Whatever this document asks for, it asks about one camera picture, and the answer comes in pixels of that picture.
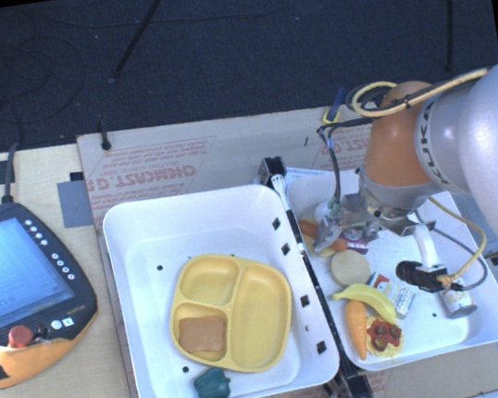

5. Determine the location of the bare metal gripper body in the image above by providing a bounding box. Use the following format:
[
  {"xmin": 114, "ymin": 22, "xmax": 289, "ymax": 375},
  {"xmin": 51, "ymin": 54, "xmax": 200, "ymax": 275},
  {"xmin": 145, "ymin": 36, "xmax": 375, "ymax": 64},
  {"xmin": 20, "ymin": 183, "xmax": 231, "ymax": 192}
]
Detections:
[{"xmin": 332, "ymin": 186, "xmax": 406, "ymax": 246}]

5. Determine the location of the small red-orange toy food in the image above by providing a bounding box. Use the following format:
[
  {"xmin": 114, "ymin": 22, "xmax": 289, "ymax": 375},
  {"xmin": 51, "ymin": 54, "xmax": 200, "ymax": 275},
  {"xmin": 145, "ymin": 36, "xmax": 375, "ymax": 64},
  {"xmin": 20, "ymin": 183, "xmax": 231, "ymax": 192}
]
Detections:
[{"xmin": 329, "ymin": 236, "xmax": 350, "ymax": 255}]

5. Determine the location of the orange toy sausage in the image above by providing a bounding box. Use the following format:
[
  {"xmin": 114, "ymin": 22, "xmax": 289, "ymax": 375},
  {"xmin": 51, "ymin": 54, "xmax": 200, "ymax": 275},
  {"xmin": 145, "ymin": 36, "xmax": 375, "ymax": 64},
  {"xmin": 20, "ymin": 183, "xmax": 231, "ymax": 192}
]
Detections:
[{"xmin": 297, "ymin": 216, "xmax": 321, "ymax": 243}]

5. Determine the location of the purple and white can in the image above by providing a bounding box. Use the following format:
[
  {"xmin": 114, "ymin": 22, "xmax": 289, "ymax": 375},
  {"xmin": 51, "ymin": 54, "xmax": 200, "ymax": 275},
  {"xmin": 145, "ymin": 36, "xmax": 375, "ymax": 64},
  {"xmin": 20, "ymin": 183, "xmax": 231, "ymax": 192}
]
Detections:
[{"xmin": 342, "ymin": 225, "xmax": 372, "ymax": 258}]

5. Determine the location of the tan round biscuit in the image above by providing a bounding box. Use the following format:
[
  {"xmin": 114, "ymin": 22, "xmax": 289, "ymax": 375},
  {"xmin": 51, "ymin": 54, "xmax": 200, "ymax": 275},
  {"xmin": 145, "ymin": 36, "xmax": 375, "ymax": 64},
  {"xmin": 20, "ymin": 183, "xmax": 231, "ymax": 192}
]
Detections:
[{"xmin": 327, "ymin": 246, "xmax": 375, "ymax": 291}]

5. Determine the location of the thin black and white rod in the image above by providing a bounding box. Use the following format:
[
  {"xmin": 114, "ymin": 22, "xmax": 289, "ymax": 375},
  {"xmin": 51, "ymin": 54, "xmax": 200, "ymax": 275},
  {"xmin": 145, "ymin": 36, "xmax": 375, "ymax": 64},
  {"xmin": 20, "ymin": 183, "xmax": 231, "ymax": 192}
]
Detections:
[{"xmin": 269, "ymin": 166, "xmax": 356, "ymax": 388}]

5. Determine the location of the yellow banana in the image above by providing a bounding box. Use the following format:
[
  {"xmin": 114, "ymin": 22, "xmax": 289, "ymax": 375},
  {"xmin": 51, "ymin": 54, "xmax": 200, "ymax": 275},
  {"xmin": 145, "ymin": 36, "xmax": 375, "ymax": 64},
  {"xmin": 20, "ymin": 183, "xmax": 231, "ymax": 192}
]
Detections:
[{"xmin": 330, "ymin": 277, "xmax": 400, "ymax": 335}]

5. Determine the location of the small white carton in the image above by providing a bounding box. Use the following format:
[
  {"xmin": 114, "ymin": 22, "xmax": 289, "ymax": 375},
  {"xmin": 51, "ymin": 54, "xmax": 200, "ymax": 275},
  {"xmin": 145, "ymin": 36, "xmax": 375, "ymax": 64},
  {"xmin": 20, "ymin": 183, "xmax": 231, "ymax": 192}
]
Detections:
[{"xmin": 365, "ymin": 266, "xmax": 421, "ymax": 325}]

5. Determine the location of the orange carrot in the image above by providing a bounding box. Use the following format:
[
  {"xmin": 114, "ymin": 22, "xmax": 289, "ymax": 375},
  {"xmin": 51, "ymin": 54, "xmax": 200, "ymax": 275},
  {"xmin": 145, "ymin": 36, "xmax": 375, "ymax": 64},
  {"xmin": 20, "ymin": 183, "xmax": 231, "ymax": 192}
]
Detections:
[{"xmin": 342, "ymin": 297, "xmax": 376, "ymax": 364}]

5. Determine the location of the yellow divided plate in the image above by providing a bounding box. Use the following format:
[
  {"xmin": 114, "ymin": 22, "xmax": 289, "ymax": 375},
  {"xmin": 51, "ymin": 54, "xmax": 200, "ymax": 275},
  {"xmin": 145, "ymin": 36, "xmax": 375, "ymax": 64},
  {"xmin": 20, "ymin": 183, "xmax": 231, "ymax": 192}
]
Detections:
[{"xmin": 158, "ymin": 242, "xmax": 305, "ymax": 386}]

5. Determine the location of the yellow pizza slice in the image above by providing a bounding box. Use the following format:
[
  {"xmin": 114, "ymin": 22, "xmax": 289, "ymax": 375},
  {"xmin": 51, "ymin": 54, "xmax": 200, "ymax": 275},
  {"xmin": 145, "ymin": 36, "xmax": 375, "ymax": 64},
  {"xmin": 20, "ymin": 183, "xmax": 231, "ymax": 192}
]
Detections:
[{"xmin": 362, "ymin": 312, "xmax": 407, "ymax": 361}]

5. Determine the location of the brown cardboard board red print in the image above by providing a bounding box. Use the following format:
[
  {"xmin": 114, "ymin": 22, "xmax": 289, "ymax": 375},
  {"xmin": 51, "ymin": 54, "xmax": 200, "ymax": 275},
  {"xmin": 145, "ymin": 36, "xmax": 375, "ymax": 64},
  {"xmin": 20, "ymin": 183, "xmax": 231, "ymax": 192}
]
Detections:
[{"xmin": 75, "ymin": 74, "xmax": 498, "ymax": 398}]

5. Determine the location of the small white can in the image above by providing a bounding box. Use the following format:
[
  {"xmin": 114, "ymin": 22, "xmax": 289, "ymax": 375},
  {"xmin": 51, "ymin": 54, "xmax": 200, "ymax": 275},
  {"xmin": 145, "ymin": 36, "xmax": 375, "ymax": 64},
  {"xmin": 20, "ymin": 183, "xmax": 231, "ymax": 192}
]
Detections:
[{"xmin": 439, "ymin": 281, "xmax": 480, "ymax": 320}]

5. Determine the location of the white plastic tray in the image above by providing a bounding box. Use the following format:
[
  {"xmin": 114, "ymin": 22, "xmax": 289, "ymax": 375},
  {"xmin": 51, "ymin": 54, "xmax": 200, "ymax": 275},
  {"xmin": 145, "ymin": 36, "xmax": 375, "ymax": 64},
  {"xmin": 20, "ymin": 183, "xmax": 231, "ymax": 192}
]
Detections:
[
  {"xmin": 98, "ymin": 172, "xmax": 346, "ymax": 398},
  {"xmin": 281, "ymin": 134, "xmax": 498, "ymax": 381}
]

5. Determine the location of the brown bread slice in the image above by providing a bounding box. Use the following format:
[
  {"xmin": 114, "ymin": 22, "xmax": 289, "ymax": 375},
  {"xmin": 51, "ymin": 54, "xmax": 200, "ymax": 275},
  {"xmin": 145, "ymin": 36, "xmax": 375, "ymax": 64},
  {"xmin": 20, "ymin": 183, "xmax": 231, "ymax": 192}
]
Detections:
[{"xmin": 174, "ymin": 311, "xmax": 231, "ymax": 359}]

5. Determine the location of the green bell pepper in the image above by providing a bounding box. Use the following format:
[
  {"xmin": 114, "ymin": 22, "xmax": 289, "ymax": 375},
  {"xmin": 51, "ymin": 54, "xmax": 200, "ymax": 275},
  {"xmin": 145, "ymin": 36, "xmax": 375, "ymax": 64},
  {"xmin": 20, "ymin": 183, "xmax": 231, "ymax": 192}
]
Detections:
[{"xmin": 191, "ymin": 366, "xmax": 234, "ymax": 398}]

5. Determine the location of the black cylinder on white bracket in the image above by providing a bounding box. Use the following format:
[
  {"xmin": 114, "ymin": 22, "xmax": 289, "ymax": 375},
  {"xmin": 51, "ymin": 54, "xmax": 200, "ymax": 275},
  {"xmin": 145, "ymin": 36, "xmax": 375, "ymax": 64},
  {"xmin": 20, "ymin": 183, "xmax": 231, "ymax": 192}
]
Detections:
[{"xmin": 388, "ymin": 218, "xmax": 454, "ymax": 300}]

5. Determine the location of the black block with thin wires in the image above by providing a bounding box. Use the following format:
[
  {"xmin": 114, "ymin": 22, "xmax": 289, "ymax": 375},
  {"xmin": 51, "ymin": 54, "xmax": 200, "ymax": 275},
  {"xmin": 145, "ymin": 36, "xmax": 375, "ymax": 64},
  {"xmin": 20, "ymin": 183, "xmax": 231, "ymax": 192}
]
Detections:
[
  {"xmin": 323, "ymin": 369, "xmax": 375, "ymax": 398},
  {"xmin": 255, "ymin": 155, "xmax": 288, "ymax": 188}
]

